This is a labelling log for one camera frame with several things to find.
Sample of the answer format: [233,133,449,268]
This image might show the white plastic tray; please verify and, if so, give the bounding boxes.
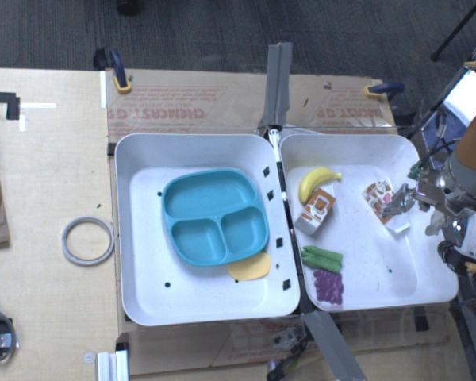
[279,133,460,314]
[113,133,301,328]

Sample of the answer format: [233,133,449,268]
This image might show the purple grapes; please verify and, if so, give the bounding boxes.
[312,268,345,306]

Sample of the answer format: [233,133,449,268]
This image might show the black round object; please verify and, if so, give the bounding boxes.
[115,0,140,16]

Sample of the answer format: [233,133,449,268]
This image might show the brown cardboard board, red print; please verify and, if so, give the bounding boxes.
[105,67,454,376]

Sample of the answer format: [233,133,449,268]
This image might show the black cylinder on white bracket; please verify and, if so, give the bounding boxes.
[437,212,476,274]

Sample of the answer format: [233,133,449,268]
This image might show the yellow banana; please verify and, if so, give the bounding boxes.
[297,166,343,206]

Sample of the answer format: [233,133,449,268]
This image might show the white tape roll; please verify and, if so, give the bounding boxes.
[60,215,116,267]

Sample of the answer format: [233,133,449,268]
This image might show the yellow flat round biscuit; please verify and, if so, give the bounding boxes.
[227,251,272,283]

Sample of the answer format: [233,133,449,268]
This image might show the green pea pods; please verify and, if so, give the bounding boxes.
[300,244,344,275]

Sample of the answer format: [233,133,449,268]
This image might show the blue divided plate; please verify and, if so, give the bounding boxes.
[161,167,271,268]

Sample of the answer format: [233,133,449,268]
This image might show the orange and white carton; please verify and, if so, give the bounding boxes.
[294,185,337,237]

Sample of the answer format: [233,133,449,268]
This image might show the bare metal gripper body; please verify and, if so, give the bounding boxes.
[412,169,463,218]

